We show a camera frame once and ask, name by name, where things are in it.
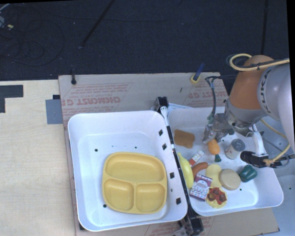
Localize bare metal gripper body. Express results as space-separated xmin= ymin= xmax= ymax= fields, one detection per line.
xmin=207 ymin=112 xmax=242 ymax=139

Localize orange carrot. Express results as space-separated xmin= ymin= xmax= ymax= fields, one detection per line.
xmin=207 ymin=138 xmax=222 ymax=164

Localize small white can grey lid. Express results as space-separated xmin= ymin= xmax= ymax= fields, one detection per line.
xmin=224 ymin=138 xmax=247 ymax=161

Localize brown bread slice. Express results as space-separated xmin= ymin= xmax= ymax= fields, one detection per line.
xmin=173 ymin=127 xmax=196 ymax=150

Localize small red and white carton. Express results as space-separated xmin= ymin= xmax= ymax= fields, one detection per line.
xmin=188 ymin=149 xmax=206 ymax=166

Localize orange sausage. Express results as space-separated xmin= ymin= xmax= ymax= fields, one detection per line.
xmin=191 ymin=161 xmax=210 ymax=179

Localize pale yellow rounded shape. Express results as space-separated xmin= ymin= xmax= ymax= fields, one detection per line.
xmin=204 ymin=163 xmax=223 ymax=190

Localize thin black and white rod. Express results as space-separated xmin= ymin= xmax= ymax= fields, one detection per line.
xmin=160 ymin=104 xmax=196 ymax=222

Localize yellow banana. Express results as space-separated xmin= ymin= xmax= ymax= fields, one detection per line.
xmin=177 ymin=151 xmax=195 ymax=190

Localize beige round biscuit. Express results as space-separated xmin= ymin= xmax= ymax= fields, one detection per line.
xmin=217 ymin=168 xmax=242 ymax=192

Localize green pepper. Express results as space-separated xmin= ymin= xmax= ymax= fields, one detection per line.
xmin=238 ymin=164 xmax=259 ymax=183

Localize purple and white packet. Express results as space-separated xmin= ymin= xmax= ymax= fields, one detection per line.
xmin=188 ymin=172 xmax=214 ymax=202

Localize yellow pizza slice red toppings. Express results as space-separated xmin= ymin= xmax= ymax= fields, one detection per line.
xmin=204 ymin=185 xmax=229 ymax=210

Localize white plastic tray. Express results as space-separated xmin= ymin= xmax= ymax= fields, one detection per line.
xmin=167 ymin=102 xmax=285 ymax=219
xmin=67 ymin=107 xmax=190 ymax=234

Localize brown cardboard board red print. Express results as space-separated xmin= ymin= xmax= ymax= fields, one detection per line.
xmin=57 ymin=62 xmax=281 ymax=236

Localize yellow divided plate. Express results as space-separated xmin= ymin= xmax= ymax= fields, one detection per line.
xmin=99 ymin=149 xmax=170 ymax=218

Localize black cylinder on white bracket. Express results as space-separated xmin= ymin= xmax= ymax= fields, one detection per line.
xmin=239 ymin=129 xmax=278 ymax=170

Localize black block with thin wires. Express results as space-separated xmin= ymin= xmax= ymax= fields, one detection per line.
xmin=153 ymin=96 xmax=169 ymax=113
xmin=178 ymin=216 xmax=204 ymax=236

